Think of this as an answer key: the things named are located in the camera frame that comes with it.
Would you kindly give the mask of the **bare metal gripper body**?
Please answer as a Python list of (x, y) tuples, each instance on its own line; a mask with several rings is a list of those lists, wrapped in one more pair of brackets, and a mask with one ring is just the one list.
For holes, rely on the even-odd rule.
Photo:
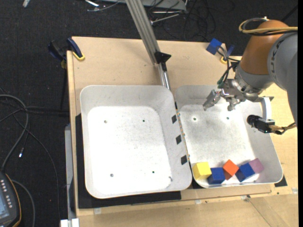
[(222, 96), (228, 102), (244, 102), (246, 100), (256, 102), (262, 89), (254, 88), (243, 80), (226, 79), (219, 84)]

